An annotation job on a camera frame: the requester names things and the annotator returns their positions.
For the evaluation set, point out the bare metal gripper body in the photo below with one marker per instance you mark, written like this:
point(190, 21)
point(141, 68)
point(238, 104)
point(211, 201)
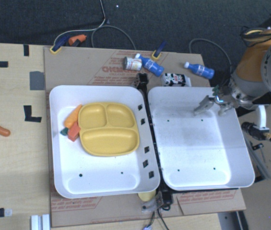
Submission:
point(228, 97)

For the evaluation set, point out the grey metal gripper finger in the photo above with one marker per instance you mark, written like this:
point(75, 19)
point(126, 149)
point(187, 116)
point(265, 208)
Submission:
point(224, 109)
point(203, 105)

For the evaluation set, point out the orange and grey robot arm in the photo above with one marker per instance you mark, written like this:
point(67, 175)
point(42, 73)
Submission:
point(252, 61)

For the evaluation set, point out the blue bottle white cap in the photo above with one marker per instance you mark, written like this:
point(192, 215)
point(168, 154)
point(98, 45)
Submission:
point(201, 70)
point(152, 66)

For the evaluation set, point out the cow print carton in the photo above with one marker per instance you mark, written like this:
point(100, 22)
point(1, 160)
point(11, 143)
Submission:
point(174, 79)

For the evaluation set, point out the white plastic tray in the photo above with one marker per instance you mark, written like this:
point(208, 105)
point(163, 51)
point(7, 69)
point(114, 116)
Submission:
point(197, 147)
point(101, 174)

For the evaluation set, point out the thin black rod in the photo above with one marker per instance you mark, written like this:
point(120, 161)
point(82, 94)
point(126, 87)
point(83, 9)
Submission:
point(153, 133)

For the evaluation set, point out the white can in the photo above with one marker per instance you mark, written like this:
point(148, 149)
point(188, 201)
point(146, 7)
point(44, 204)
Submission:
point(133, 64)

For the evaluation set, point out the yellow divided plate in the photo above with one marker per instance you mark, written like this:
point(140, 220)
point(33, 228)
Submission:
point(109, 138)

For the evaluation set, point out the pale yellow round toy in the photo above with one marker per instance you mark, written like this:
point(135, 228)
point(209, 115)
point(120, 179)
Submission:
point(146, 196)

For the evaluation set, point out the brown cardboard board red print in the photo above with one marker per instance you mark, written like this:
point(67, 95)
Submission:
point(82, 66)

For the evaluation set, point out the orange carrot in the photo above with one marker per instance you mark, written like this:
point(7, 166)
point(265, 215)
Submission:
point(73, 117)

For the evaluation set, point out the black cylinder on white bracket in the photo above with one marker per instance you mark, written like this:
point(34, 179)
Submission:
point(257, 129)

